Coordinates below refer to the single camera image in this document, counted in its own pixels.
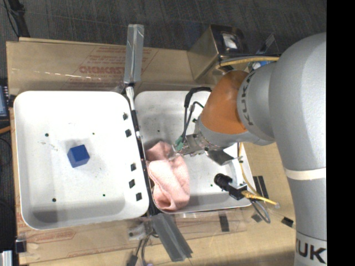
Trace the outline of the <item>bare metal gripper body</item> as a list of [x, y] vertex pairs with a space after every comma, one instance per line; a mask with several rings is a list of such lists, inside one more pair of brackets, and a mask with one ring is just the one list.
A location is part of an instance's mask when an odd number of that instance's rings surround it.
[[196, 156], [207, 151], [207, 145], [198, 134], [189, 134], [185, 137], [180, 153], [183, 156]]

